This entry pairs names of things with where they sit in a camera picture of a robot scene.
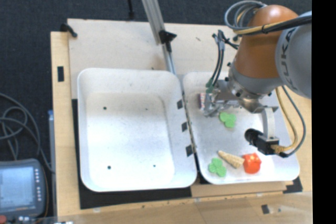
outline tan cone-shaped toy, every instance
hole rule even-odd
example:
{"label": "tan cone-shaped toy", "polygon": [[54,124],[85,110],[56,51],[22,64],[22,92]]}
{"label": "tan cone-shaped toy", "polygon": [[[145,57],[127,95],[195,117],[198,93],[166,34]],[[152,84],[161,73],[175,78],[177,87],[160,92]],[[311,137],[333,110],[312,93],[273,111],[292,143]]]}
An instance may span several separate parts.
{"label": "tan cone-shaped toy", "polygon": [[243,158],[236,156],[236,155],[232,155],[230,153],[226,153],[224,151],[218,151],[219,156],[224,159],[225,161],[227,161],[229,164],[231,164],[234,168],[239,168],[243,165],[244,160]]}

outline electronic device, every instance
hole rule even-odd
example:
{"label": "electronic device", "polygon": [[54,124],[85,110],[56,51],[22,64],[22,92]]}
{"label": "electronic device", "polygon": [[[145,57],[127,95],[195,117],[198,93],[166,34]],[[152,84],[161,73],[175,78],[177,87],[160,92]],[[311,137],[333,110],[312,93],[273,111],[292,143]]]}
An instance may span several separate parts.
{"label": "electronic device", "polygon": [[28,220],[41,215],[45,204],[46,181],[38,160],[0,162],[0,215]]}

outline black connector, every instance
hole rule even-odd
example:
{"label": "black connector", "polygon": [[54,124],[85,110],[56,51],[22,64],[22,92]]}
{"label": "black connector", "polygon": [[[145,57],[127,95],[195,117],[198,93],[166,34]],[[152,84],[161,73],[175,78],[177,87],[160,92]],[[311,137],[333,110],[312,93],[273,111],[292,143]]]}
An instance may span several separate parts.
{"label": "black connector", "polygon": [[248,129],[245,132],[245,139],[251,145],[257,147],[258,150],[265,155],[275,154],[275,151],[271,148],[271,145],[279,145],[279,139],[276,137],[270,137],[270,139],[265,140],[263,138],[263,133],[255,129]]}

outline screen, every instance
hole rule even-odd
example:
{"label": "screen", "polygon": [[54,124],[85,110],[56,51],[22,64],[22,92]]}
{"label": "screen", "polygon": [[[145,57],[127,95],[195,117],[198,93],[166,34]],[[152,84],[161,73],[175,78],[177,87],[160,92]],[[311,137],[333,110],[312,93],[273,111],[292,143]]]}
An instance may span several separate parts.
{"label": "screen", "polygon": [[0,169],[0,211],[35,209],[33,167]]}

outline cable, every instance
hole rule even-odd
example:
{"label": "cable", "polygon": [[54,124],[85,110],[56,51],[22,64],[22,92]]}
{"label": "cable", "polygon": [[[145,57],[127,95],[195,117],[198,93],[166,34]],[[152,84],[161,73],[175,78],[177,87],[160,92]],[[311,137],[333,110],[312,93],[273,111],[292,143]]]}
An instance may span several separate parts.
{"label": "cable", "polygon": [[302,138],[299,142],[299,144],[294,148],[294,150],[292,150],[290,153],[285,153],[284,151],[288,151],[290,149],[292,149],[295,144],[297,143],[297,140],[298,140],[298,134],[297,134],[297,131],[294,127],[294,124],[293,122],[291,121],[290,117],[288,116],[286,110],[284,109],[284,105],[281,101],[281,98],[280,98],[280,94],[279,94],[279,91],[278,91],[278,88],[276,89],[276,92],[277,92],[277,95],[278,95],[278,98],[279,98],[279,103],[282,107],[282,110],[285,114],[285,117],[286,119],[288,120],[292,130],[293,130],[293,133],[294,133],[294,142],[292,143],[292,145],[288,146],[288,147],[284,147],[284,146],[279,146],[279,145],[274,145],[274,146],[271,146],[275,151],[276,153],[278,153],[281,157],[289,157],[290,155],[294,154],[296,151],[298,151],[298,149],[301,147],[301,145],[303,144],[305,138],[306,138],[306,133],[307,133],[307,130],[306,130],[306,123],[303,119],[303,116],[301,114],[301,112],[299,111],[298,107],[295,105],[293,99],[291,98],[291,96],[289,95],[288,91],[286,90],[286,88],[284,86],[282,86],[282,89],[283,91],[285,92],[287,98],[289,99],[289,101],[291,102],[291,104],[293,105],[295,111],[298,113],[299,117],[300,117],[300,120],[302,122],[302,126],[303,126],[303,134],[302,134]]}
{"label": "cable", "polygon": [[[256,34],[267,34],[270,32],[281,31],[289,28],[293,28],[296,26],[311,24],[312,23],[312,15],[297,17],[295,19],[287,20],[284,22],[278,22],[273,24],[266,24],[262,26],[256,27],[246,27],[245,18],[252,13],[255,14],[257,10],[267,6],[266,4],[255,1],[255,0],[245,0],[240,1],[232,5],[224,14],[224,23],[229,28],[233,29],[234,33],[237,35],[256,35]],[[229,22],[229,15],[233,10],[237,9],[234,13],[234,21],[233,24]]]}
{"label": "cable", "polygon": [[[4,140],[9,141],[10,138],[14,139],[15,144],[16,144],[16,149],[13,148],[13,145],[10,141],[9,141],[9,147],[10,147],[10,151],[12,152],[13,158],[17,159],[18,158],[18,142],[17,142],[16,136],[19,135],[22,132],[22,130],[26,130],[28,134],[33,138],[34,142],[37,144],[36,156],[41,155],[45,162],[46,167],[50,170],[50,172],[55,173],[53,169],[51,168],[51,165],[48,163],[45,153],[41,149],[40,131],[39,131],[39,128],[36,124],[34,117],[23,105],[21,105],[18,101],[14,100],[13,98],[3,93],[0,93],[0,97],[15,104],[15,106],[10,107],[3,113],[2,116],[0,116],[0,126],[2,127],[2,132],[4,133],[4,136],[0,136],[0,141],[4,141]],[[8,114],[13,110],[19,110],[24,115],[23,122],[17,119],[8,117]],[[28,120],[32,122],[35,132],[27,126]],[[14,131],[6,123],[14,123],[15,125],[18,125],[20,128]]]}

